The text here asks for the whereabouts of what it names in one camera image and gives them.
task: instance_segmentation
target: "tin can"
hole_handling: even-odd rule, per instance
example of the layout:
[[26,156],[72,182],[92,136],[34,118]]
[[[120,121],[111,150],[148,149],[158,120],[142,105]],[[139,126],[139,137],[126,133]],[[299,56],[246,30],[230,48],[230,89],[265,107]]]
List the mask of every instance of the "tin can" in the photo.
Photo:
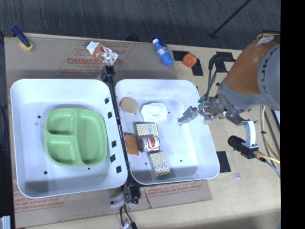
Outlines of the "tin can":
[[147,136],[138,138],[138,148],[140,152],[157,151],[160,148],[160,139],[157,136]]

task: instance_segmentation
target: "white plastic tub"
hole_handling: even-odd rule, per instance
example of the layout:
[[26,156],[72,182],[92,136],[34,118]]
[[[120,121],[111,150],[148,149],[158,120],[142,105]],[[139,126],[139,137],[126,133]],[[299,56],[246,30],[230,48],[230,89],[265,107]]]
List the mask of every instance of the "white plastic tub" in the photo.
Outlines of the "white plastic tub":
[[[219,161],[208,125],[197,117],[179,126],[178,118],[189,107],[197,107],[199,93],[195,85],[185,80],[121,80],[115,86],[122,129],[136,135],[135,123],[143,122],[141,108],[145,104],[162,103],[168,115],[158,122],[160,151],[163,151],[171,170],[170,175],[156,178],[148,153],[129,155],[128,161],[134,179],[140,184],[152,185],[214,178],[219,173]],[[139,108],[135,114],[120,107],[124,97],[134,99]]]
[[[127,167],[110,91],[105,83],[23,79],[12,85],[10,93],[17,184],[25,196],[41,198],[114,188],[125,183]],[[90,109],[104,118],[108,152],[100,164],[65,167],[48,158],[44,144],[46,117],[52,110],[65,107]]]

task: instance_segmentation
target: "black pole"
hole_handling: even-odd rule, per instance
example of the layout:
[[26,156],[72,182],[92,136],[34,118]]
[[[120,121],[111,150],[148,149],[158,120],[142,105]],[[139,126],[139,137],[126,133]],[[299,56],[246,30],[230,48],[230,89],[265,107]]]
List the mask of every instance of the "black pole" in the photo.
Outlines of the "black pole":
[[251,0],[247,0],[242,6],[240,6],[225,22],[223,22],[216,30],[214,30],[210,37],[214,37],[214,35],[223,27],[225,26],[240,10],[244,8]]

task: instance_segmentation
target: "black hole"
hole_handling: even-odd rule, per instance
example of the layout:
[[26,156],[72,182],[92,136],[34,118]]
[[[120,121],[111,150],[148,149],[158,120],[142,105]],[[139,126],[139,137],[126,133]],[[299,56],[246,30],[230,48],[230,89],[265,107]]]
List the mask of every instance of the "black hole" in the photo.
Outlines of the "black hole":
[[115,160],[115,155],[110,156],[111,163]]
[[122,167],[121,166],[116,167],[116,173],[120,173],[121,171],[122,171]]

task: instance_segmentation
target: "table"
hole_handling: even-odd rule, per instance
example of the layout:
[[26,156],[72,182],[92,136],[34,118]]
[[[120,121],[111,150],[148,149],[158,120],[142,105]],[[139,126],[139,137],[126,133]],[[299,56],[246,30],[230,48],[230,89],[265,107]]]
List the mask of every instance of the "table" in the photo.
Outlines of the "table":
[[[21,78],[81,78],[83,74],[87,77],[94,78],[100,72],[100,67],[90,68],[74,68],[69,70],[68,64],[77,64],[84,57],[84,52],[78,48],[79,40],[102,41],[106,45],[112,46],[119,50],[119,64],[115,65],[117,82],[121,78],[163,78],[163,79],[185,79],[194,83],[198,87],[200,96],[202,96],[207,87],[208,69],[207,65],[210,58],[216,52],[231,52],[236,59],[241,51],[229,49],[201,48],[192,46],[168,45],[169,51],[188,51],[196,55],[200,60],[203,76],[194,76],[191,68],[185,67],[181,61],[175,61],[173,66],[164,67],[159,58],[154,54],[154,46],[150,43],[143,42],[128,42],[101,40],[90,38],[72,38],[53,35],[39,35],[26,33],[27,37],[35,41],[33,51],[25,52],[18,48],[17,38],[6,38],[6,73],[8,90],[11,84]],[[50,42],[49,47],[42,49],[40,43],[45,41]],[[37,52],[40,52],[40,57],[34,57]],[[13,53],[20,53],[22,56],[23,65],[20,65],[18,57]],[[145,69],[148,71],[138,71],[136,65],[148,65]],[[227,70],[230,69],[233,63],[226,62]],[[218,74],[216,81],[221,82],[225,74]],[[216,87],[210,91],[210,95],[215,95]],[[242,115],[244,119],[260,118],[259,106],[254,107],[250,112]],[[152,209],[141,209],[133,211],[132,206],[128,207],[131,218],[136,222],[140,229],[156,229],[156,228],[276,228],[280,218],[281,210],[281,186],[280,179],[277,174],[266,164],[256,159],[248,160],[241,156],[238,152],[233,151],[227,144],[227,140],[231,135],[236,135],[245,138],[245,130],[243,126],[235,126],[227,120],[214,120],[209,124],[215,149],[217,152],[225,151],[230,172],[220,173],[216,178],[207,181],[212,199],[208,199],[208,194],[204,194],[206,199],[198,200],[193,203],[184,203]],[[260,150],[264,152],[264,145],[260,135],[259,122],[256,127],[256,143],[260,146]],[[272,130],[266,125],[267,133]],[[13,135],[11,128],[10,115],[10,138],[11,147],[13,149]],[[271,145],[276,145],[271,135],[269,135]],[[12,155],[12,165],[14,169],[14,155]],[[48,216],[48,213],[40,213],[39,216]],[[29,214],[29,221],[35,221],[37,218],[33,214]],[[122,228],[120,215],[114,213],[112,215],[96,214],[91,218],[83,217],[79,220],[61,223],[53,223],[49,225],[37,225],[31,228],[40,229],[55,229],[55,228]]]

